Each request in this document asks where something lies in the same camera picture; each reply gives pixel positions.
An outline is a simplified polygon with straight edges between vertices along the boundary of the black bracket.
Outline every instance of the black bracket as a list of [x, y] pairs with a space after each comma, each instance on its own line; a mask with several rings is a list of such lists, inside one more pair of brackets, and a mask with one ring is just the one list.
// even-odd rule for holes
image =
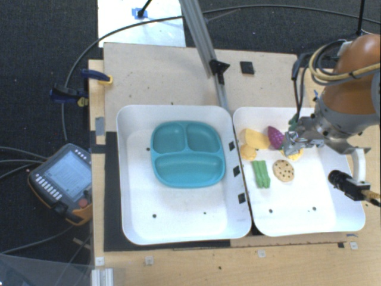
[[209, 62], [209, 66], [213, 75], [217, 74], [219, 84], [225, 85], [224, 72], [230, 67], [230, 64], [226, 64], [218, 60], [211, 60]]

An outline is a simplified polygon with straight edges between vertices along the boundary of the button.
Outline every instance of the button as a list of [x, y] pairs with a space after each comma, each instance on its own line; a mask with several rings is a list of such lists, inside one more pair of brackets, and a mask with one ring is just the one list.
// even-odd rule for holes
[[80, 201], [78, 201], [78, 205], [81, 207], [81, 209], [87, 207], [88, 204], [89, 204], [89, 202], [85, 198], [82, 198]]

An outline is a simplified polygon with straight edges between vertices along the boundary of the blue plate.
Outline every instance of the blue plate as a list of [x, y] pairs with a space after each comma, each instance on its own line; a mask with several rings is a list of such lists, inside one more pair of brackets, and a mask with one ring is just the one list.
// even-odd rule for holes
[[200, 188], [219, 182], [225, 158], [216, 130], [201, 122], [163, 123], [151, 136], [156, 177], [175, 188]]

